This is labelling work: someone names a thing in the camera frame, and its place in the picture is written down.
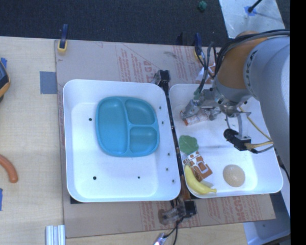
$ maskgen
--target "wooden table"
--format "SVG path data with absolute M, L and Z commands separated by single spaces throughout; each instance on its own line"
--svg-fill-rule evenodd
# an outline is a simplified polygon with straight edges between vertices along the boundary
M 11 87 L 0 103 L 0 154 L 15 165 L 3 189 L 0 244 L 45 244 L 45 227 L 63 225 L 62 180 L 56 94 L 41 94 L 40 72 L 56 71 L 53 39 L 0 37 Z M 66 239 L 66 244 L 150 245 L 161 231 Z M 172 244 L 170 237 L 165 245 Z M 247 244 L 243 224 L 183 228 L 177 245 Z

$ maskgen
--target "banana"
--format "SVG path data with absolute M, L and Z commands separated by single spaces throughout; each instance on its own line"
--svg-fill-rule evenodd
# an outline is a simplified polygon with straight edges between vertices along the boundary
M 211 189 L 210 187 L 199 182 L 196 179 L 191 167 L 189 167 L 188 165 L 185 165 L 184 172 L 185 172 L 187 185 L 197 193 L 207 194 L 209 192 L 216 192 L 216 189 Z

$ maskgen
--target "sausage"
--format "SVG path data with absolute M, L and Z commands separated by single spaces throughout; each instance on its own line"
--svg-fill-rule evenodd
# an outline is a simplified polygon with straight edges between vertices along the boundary
M 17 171 L 14 165 L 3 155 L 0 154 L 0 165 L 5 168 L 8 173 L 9 181 L 16 183 L 18 181 Z

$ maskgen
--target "blue divided plate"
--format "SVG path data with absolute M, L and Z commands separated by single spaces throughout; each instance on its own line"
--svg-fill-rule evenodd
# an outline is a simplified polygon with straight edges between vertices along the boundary
M 148 102 L 138 98 L 104 98 L 97 105 L 95 125 L 98 143 L 108 155 L 146 156 L 159 145 L 155 110 Z

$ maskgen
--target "cardboard sheet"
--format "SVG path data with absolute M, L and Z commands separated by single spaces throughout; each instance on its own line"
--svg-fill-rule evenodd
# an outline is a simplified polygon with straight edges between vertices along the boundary
M 193 47 L 70 40 L 66 52 L 61 53 L 57 44 L 58 41 L 55 53 L 66 237 L 173 228 L 173 224 L 163 225 L 158 218 L 159 210 L 172 208 L 170 202 L 78 203 L 70 197 L 66 187 L 62 89 L 72 79 L 150 83 L 160 69 L 170 71 L 170 88 L 178 83 L 199 84 L 201 65 Z M 196 199 L 195 203 L 197 214 L 184 220 L 180 228 L 275 218 L 268 194 Z

